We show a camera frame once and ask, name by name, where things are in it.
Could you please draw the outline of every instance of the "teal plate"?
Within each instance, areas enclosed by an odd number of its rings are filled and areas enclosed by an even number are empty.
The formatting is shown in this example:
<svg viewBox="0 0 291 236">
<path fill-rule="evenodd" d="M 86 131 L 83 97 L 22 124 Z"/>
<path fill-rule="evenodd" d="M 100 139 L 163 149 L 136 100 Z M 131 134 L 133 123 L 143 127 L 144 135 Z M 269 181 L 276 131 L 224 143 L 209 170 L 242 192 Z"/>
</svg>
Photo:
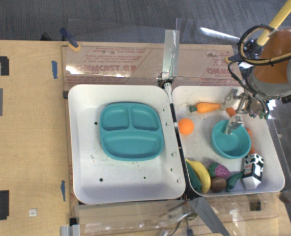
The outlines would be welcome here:
<svg viewBox="0 0 291 236">
<path fill-rule="evenodd" d="M 160 118 L 148 105 L 133 102 L 113 103 L 100 116 L 103 151 L 122 161 L 144 161 L 157 157 L 164 138 Z"/>
</svg>

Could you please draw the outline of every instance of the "yellow banana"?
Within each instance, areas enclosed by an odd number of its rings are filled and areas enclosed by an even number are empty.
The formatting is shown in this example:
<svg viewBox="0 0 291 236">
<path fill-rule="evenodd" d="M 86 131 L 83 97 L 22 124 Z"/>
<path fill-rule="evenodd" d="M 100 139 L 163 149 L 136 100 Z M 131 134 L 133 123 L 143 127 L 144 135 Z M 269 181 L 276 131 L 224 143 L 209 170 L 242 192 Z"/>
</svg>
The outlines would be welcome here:
<svg viewBox="0 0 291 236">
<path fill-rule="evenodd" d="M 199 161 L 190 161 L 186 158 L 186 162 L 194 169 L 197 173 L 200 182 L 202 184 L 202 193 L 207 193 L 211 187 L 211 176 L 207 170 L 207 168 L 203 165 L 203 163 Z"/>
</svg>

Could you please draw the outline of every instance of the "orange ball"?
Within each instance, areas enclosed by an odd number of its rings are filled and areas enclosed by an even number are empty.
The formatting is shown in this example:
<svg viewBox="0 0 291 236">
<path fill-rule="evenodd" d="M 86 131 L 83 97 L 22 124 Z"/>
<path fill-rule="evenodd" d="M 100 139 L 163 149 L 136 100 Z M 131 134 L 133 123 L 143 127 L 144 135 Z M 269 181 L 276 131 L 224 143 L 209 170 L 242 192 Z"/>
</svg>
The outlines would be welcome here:
<svg viewBox="0 0 291 236">
<path fill-rule="evenodd" d="M 179 132 L 183 135 L 189 135 L 194 131 L 194 122 L 188 118 L 183 118 L 178 122 Z"/>
</svg>

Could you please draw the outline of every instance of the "gray carpet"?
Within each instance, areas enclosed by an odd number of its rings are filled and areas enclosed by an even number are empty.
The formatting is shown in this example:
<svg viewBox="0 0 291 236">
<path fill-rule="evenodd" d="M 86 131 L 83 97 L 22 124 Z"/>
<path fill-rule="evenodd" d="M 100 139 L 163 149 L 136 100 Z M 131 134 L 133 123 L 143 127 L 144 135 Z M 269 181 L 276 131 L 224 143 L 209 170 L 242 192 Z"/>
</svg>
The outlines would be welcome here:
<svg viewBox="0 0 291 236">
<path fill-rule="evenodd" d="M 59 29 L 70 29 L 81 41 L 163 42 L 164 29 L 181 19 L 196 26 L 240 37 L 248 28 L 269 24 L 287 0 L 0 0 L 0 39 L 40 40 L 47 33 L 61 40 Z M 291 14 L 282 23 L 291 28 Z M 182 43 L 233 44 L 235 40 L 181 35 Z M 291 103 L 272 112 L 281 149 L 291 173 Z M 291 175 L 287 186 L 291 189 Z M 291 218 L 291 202 L 287 204 Z"/>
</svg>

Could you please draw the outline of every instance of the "toy food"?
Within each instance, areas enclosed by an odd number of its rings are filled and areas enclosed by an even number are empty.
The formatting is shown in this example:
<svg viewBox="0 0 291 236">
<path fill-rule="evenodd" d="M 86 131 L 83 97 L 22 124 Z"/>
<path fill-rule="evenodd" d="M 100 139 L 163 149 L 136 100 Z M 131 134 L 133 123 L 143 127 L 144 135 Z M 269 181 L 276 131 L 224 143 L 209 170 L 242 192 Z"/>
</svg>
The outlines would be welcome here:
<svg viewBox="0 0 291 236">
<path fill-rule="evenodd" d="M 211 177 L 223 177 L 227 178 L 230 176 L 230 171 L 220 163 L 211 163 L 208 167 L 208 171 Z"/>
<path fill-rule="evenodd" d="M 251 140 L 250 150 L 249 150 L 248 154 L 256 153 L 256 152 L 255 152 L 255 149 L 254 149 L 254 146 L 253 146 L 252 131 L 251 131 L 249 128 L 246 128 L 246 130 L 247 130 L 247 132 L 248 132 L 248 134 L 249 134 L 249 136 L 250 136 L 250 140 Z"/>
<path fill-rule="evenodd" d="M 226 191 L 229 192 L 230 190 L 235 188 L 236 182 L 243 177 L 243 172 L 236 173 L 230 176 L 226 182 Z"/>
<path fill-rule="evenodd" d="M 244 159 L 243 182 L 246 190 L 256 189 L 262 182 L 263 158 L 258 154 L 248 154 Z"/>
<path fill-rule="evenodd" d="M 211 180 L 211 190 L 214 192 L 223 191 L 226 187 L 226 180 L 223 177 L 214 177 Z"/>
<path fill-rule="evenodd" d="M 235 109 L 232 108 L 232 107 L 227 108 L 227 109 L 226 109 L 226 112 L 230 115 L 230 117 L 236 115 L 236 111 L 235 111 Z"/>
<path fill-rule="evenodd" d="M 190 106 L 189 111 L 194 112 L 197 111 L 198 113 L 208 113 L 212 112 L 214 110 L 217 110 L 221 107 L 222 105 L 219 103 L 208 103 L 208 102 L 200 102 L 196 106 Z"/>
<path fill-rule="evenodd" d="M 189 135 L 194 131 L 195 125 L 189 118 L 183 118 L 178 122 L 178 130 L 183 135 Z"/>
<path fill-rule="evenodd" d="M 190 166 L 188 162 L 186 162 L 186 165 L 188 169 L 189 180 L 193 189 L 197 192 L 201 192 L 202 184 L 200 182 L 199 177 L 197 176 L 196 172 L 194 171 L 194 169 Z"/>
<path fill-rule="evenodd" d="M 206 167 L 199 161 L 190 161 L 186 159 L 186 162 L 193 168 L 199 177 L 202 184 L 202 193 L 207 193 L 211 187 L 211 177 Z"/>
</svg>

